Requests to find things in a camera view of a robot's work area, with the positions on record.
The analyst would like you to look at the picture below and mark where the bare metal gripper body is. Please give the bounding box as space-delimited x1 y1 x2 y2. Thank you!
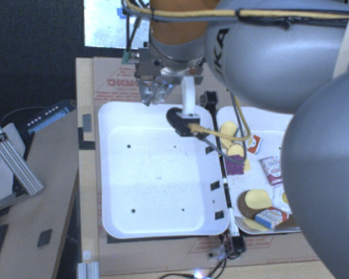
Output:
134 48 205 85

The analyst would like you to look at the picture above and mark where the yellow potato chip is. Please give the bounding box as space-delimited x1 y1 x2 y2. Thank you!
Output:
242 216 270 232
244 189 273 210
227 144 245 158
220 121 239 149

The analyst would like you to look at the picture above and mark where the white plastic tray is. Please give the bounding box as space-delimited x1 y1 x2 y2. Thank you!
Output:
216 105 304 235
98 101 231 240

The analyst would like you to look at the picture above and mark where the purple ridged block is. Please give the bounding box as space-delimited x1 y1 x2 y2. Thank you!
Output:
224 154 245 176

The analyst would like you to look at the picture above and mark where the red and white packet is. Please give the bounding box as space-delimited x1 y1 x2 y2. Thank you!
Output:
247 134 263 155

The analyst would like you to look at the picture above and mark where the thin black and white rod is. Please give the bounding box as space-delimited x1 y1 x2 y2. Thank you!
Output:
208 105 238 238

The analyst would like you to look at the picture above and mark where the brown round biscuit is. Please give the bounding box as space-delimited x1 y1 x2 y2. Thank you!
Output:
237 189 265 220

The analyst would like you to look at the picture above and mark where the white fried egg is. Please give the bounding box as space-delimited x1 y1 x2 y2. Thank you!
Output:
270 185 292 214

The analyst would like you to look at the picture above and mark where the brown cardboard board red print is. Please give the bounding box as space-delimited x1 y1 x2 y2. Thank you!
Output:
75 57 336 277

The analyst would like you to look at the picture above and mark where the blue white and red carton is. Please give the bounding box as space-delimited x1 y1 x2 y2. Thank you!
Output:
254 206 290 230

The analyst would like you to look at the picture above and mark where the black cylinder on white bracket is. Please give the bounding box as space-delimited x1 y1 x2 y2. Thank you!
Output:
166 76 202 138

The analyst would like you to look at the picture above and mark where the black block with thin wires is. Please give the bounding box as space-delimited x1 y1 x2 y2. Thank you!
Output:
219 233 247 259
199 90 219 109

